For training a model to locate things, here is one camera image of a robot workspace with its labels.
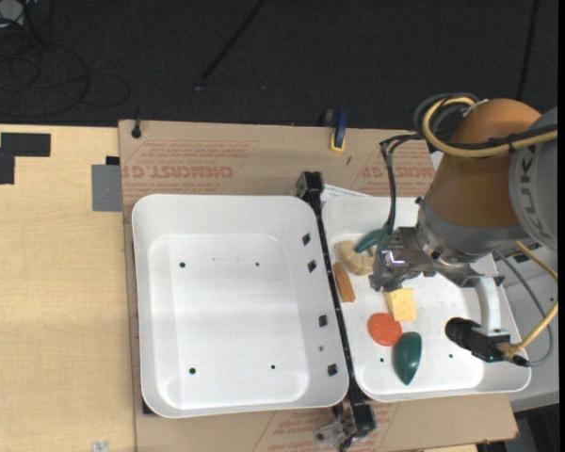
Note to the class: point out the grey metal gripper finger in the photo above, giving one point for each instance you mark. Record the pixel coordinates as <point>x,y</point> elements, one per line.
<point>400,281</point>
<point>379,278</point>

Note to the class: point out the orange round toy slice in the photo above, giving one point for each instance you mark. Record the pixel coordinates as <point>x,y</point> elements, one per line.
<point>384,329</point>

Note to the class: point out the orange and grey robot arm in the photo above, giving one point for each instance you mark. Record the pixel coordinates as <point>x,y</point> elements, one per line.
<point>480,182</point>

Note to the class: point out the orange-brown toy biscuit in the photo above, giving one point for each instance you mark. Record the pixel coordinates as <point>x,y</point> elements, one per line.
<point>344,283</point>

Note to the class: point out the beige toy croissant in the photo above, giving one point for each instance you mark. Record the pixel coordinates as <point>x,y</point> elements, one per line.
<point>353,259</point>

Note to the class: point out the yellow toy cheese slice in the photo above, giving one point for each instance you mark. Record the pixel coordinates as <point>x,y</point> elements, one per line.
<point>401,305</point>

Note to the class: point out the white plastic tray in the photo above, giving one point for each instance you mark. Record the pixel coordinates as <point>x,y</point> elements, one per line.
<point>442,299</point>
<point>235,309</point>

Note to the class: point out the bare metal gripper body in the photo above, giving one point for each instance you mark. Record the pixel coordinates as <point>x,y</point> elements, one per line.
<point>412,252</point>

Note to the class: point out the dark green toy leaf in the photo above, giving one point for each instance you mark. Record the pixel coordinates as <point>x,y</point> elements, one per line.
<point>407,356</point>

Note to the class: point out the thin black rod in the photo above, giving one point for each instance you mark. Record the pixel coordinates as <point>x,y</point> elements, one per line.
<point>335,290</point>

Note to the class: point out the brown cardboard board red print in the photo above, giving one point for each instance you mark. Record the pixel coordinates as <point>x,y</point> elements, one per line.
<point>245,163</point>

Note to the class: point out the black cylinder on white bracket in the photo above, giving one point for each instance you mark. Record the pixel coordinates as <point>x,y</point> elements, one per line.
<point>475,337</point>

